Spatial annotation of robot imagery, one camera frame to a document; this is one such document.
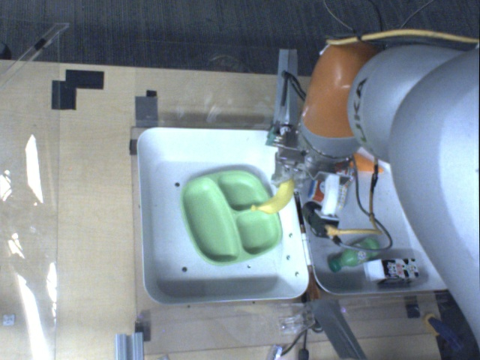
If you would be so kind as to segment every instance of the banana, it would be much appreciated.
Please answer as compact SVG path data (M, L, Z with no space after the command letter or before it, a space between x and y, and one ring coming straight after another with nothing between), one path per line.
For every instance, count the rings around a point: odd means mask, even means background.
M291 178L290 180L280 183L277 193L265 201L262 205L252 205L252 211L262 211L266 214L273 215L274 213L282 210L290 201L293 196L293 190L295 189L295 182Z

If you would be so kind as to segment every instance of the table surface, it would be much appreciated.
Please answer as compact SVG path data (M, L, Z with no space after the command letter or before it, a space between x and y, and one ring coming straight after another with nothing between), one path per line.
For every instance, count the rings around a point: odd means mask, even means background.
M101 90L77 89L75 111L54 115L58 117L58 145L51 146L58 149L58 177L51 175L51 179L58 179L58 296L50 353L61 360L112 359L115 334L131 334L137 318L129 153L135 97L145 96L146 90L157 92L160 125L231 123L236 128L267 128L275 102L276 76L35 62L1 93L4 116L18 99L16 92L22 92L24 101L50 102L51 76L58 74L63 80L67 69L103 71L105 80ZM308 83L306 78L301 81L304 86ZM3 234L1 238L2 244L11 239ZM15 255L3 256L0 271ZM17 288L2 286L0 290L2 314L22 316L24 305L18 301ZM435 311L432 295L418 300L423 314ZM350 316L346 314L369 359L440 359L435 338L423 329L420 319L408 319L402 307L400 301L374 299L359 303ZM181 327L183 322L176 323ZM1 327L3 359L33 358L29 329L26 319ZM178 337L178 341L187 342L188 337ZM213 340L215 347L170 353L169 358L263 360L269 350L269 343L225 349L221 341L218 337ZM310 335L309 349L313 360L338 359L324 334ZM165 354L161 348L154 350L157 352L145 358L159 359ZM286 359L295 356L293 351Z

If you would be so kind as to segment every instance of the green plate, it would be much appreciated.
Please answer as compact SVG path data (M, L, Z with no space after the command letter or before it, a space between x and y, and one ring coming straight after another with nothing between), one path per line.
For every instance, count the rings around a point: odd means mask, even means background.
M181 192L184 223L199 255L226 265L257 257L281 240L278 214L251 211L269 198L258 177L242 170L205 175Z

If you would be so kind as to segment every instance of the transparent panel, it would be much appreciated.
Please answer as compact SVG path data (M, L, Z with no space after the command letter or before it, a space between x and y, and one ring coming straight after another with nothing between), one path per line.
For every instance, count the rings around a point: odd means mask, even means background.
M59 63L34 60L60 61L59 35L68 26L14 24L0 20L0 41L10 50L3 56L11 57L0 60L1 357L54 359L59 111L52 110L52 81Z

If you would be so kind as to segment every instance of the bottle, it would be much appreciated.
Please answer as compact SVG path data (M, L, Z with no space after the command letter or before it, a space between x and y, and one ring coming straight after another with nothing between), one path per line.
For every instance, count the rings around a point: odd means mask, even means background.
M380 247L375 238L367 237L355 244L356 247L378 249ZM363 250L347 249L340 256L328 261L328 266L332 272L340 271L344 266L354 267L373 259L378 255L377 252L365 252Z

